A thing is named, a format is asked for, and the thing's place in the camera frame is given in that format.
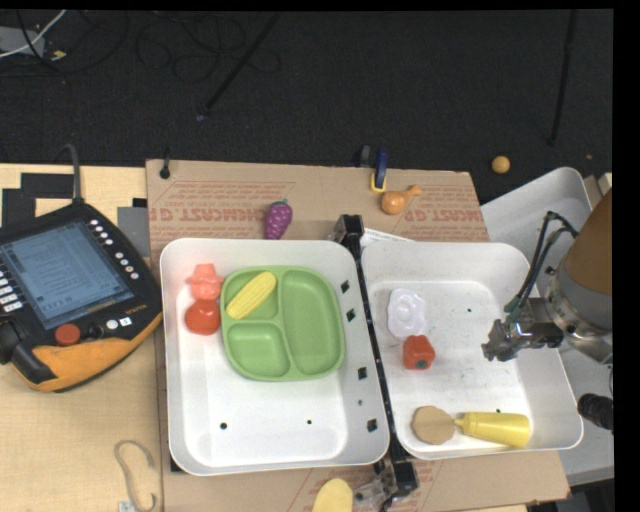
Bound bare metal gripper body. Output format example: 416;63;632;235
513;285;614;365

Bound white plastic tray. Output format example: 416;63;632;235
359;240;585;462
159;236;392;477

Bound red bell pepper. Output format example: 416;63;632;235
402;334;437;372

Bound yellow mustard bottle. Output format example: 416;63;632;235
453;410;532;449

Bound tan round biscuit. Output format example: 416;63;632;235
410;404;458;447

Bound white fried egg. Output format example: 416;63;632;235
386;287;429;338

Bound thin black rod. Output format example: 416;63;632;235
344;233;412;469

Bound orange chicken drumstick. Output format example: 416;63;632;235
380;183;424;217

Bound green divided plate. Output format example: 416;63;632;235
219;265;348;384

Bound yellow ridged chip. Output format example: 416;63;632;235
311;477;355;512

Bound brown cardboard board red print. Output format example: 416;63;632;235
144;158;572;512

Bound purple grapes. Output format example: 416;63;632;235
263;198;295;241

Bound yellow corn cob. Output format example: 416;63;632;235
224;270;278;321

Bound red and pink toy figure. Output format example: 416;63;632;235
183;262;226;337

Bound tan rubber band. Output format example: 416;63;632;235
113;439;159;512

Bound black cylinder on white bracket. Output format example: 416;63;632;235
577;392;615;432

